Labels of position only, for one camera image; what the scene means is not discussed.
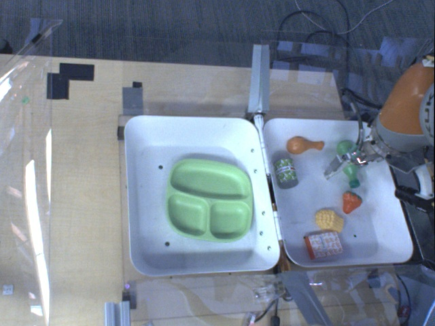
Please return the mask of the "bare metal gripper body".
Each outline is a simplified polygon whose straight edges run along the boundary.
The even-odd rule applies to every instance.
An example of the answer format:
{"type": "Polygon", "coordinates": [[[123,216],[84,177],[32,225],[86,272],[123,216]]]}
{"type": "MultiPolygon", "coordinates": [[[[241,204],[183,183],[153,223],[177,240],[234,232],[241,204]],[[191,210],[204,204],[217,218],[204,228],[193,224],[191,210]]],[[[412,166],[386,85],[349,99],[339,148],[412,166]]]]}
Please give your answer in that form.
{"type": "Polygon", "coordinates": [[[388,156],[388,150],[376,141],[364,141],[351,154],[351,163],[357,166],[365,166],[371,162],[380,162],[388,156]]]}

